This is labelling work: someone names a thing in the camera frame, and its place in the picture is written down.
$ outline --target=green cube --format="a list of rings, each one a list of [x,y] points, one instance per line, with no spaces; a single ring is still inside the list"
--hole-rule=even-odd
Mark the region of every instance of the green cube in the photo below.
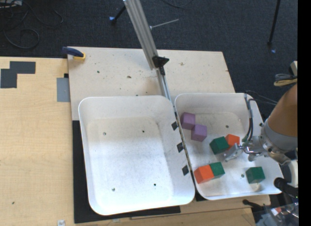
[[[224,168],[223,168],[223,165],[221,164],[221,162],[216,162],[216,163],[212,163],[209,165],[213,171],[214,178],[221,177],[222,175],[225,174],[225,171],[224,171]]]
[[[229,144],[224,136],[213,139],[209,145],[214,154],[220,154],[229,148]]]
[[[259,183],[266,178],[261,166],[249,168],[246,176],[249,184]]]

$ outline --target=orange cube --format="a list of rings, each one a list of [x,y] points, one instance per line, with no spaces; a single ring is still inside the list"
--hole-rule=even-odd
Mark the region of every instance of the orange cube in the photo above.
[[[214,178],[214,173],[210,165],[200,166],[194,171],[196,182],[201,184]]]
[[[225,140],[228,142],[229,148],[232,147],[235,143],[240,144],[240,137],[232,134],[228,134],[225,137]]]

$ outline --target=black clip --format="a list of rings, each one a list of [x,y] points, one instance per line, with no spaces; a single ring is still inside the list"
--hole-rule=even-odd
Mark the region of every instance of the black clip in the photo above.
[[[169,59],[166,57],[153,56],[152,60],[155,67],[160,69],[161,75],[165,75],[163,66],[169,61]]]

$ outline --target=wooden board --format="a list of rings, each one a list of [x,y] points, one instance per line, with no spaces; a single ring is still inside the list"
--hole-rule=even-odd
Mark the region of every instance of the wooden board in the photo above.
[[[53,226],[58,220],[75,225],[71,106],[57,102],[56,90],[56,79],[68,72],[67,59],[0,57],[0,69],[8,69],[10,61],[35,61],[36,72],[19,74],[17,88],[0,88],[1,225]],[[270,204],[266,195],[246,199]],[[253,220],[251,209],[241,199],[192,202],[181,206],[181,211],[179,215],[123,218],[120,222],[125,226],[206,225],[206,221],[210,225],[249,225]]]
[[[85,61],[68,56],[72,119],[78,106],[91,96],[161,95],[155,70],[142,49],[74,47]],[[158,50],[169,62],[164,66],[172,102],[182,93],[234,93],[222,52]]]

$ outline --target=black mat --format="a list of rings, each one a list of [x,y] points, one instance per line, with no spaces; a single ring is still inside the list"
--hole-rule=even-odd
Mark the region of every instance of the black mat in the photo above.
[[[180,213],[179,206],[140,210],[130,213],[102,216],[93,211],[89,205],[86,184],[86,171],[83,155],[83,144],[79,121],[72,121],[73,130],[73,199],[74,222],[86,223],[123,217],[152,216]]]

